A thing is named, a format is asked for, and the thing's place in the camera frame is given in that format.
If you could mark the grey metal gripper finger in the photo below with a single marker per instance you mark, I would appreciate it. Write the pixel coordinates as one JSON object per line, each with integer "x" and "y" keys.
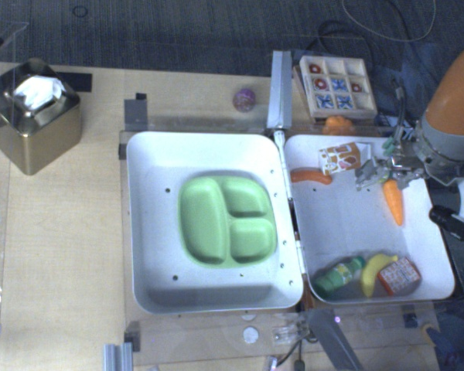
{"x": 408, "y": 181}
{"x": 368, "y": 173}

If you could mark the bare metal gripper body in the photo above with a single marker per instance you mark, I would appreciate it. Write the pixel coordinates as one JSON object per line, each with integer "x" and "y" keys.
{"x": 407, "y": 163}

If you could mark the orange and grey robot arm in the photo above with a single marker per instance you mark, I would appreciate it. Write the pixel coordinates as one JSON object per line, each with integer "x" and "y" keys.
{"x": 454, "y": 99}

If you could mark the orange carrot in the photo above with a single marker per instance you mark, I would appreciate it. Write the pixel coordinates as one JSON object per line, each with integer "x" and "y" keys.
{"x": 395, "y": 201}

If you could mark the orange and white carton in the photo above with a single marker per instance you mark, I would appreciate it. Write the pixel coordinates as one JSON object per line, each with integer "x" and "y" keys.
{"x": 342, "y": 157}

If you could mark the white plastic tray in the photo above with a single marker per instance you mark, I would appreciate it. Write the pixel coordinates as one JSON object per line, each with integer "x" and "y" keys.
{"x": 154, "y": 207}
{"x": 352, "y": 226}

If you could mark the orange toy food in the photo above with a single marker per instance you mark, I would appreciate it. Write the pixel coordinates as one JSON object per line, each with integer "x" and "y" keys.
{"x": 337, "y": 126}

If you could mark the orange sausage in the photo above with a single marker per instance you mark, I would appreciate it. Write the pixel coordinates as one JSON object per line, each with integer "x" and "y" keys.
{"x": 309, "y": 176}

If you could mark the thin black and white rod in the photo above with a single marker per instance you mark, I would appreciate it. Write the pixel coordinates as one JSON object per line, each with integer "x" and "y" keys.
{"x": 287, "y": 176}

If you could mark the wooden grid box with tiles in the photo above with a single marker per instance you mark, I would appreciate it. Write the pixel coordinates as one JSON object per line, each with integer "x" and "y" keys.
{"x": 338, "y": 87}

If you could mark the orange patterned packet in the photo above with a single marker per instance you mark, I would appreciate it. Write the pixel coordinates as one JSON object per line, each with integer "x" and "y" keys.
{"x": 399, "y": 276}

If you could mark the yellow banana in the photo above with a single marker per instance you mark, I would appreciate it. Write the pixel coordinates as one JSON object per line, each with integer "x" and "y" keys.
{"x": 370, "y": 274}

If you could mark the green plastic bottle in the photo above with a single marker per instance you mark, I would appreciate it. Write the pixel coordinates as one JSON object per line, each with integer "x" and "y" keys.
{"x": 338, "y": 276}

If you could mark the purple ball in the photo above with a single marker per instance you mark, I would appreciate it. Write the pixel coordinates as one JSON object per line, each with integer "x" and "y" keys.
{"x": 244, "y": 99}

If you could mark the green divided plate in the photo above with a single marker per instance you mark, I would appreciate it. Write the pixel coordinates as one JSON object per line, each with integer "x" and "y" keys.
{"x": 203, "y": 222}

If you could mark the white round disc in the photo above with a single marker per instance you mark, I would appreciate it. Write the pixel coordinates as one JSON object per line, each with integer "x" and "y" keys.
{"x": 250, "y": 334}

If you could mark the gold metal tissue box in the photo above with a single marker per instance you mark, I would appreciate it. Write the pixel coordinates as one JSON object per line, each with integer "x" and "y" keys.
{"x": 35, "y": 141}

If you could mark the black cylinder on white bracket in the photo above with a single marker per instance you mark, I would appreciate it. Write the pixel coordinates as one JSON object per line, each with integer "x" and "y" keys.
{"x": 450, "y": 218}

